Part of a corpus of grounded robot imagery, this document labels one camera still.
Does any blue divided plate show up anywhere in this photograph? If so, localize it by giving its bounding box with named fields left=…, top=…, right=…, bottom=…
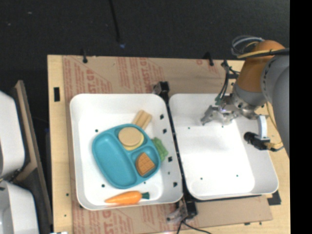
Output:
left=91, top=123, right=161, bottom=190

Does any white plastic tray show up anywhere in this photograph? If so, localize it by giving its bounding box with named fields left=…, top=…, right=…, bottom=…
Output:
left=168, top=93, right=279, bottom=201
left=69, top=93, right=184, bottom=211

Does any brown cardboard board red print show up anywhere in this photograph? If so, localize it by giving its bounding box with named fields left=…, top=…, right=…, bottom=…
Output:
left=62, top=55, right=274, bottom=234

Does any orange carrot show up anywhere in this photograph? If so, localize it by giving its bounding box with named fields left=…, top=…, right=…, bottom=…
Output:
left=104, top=191, right=150, bottom=204

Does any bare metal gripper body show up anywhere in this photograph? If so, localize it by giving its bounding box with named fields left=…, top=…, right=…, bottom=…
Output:
left=216, top=94, right=261, bottom=120

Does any green lettuce piece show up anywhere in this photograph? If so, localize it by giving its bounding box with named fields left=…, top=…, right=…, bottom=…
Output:
left=152, top=137, right=169, bottom=162

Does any black cylinder on white bracket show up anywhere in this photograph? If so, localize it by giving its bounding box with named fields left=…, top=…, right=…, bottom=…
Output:
left=243, top=115, right=271, bottom=151

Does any tan round biscuit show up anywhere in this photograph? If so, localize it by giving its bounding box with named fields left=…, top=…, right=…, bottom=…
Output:
left=117, top=126, right=145, bottom=151

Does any beige bread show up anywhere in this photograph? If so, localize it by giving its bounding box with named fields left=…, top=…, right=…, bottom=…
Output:
left=132, top=110, right=153, bottom=131

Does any brown waffle biscuit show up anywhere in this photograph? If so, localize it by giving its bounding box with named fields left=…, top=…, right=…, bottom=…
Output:
left=135, top=152, right=156, bottom=176

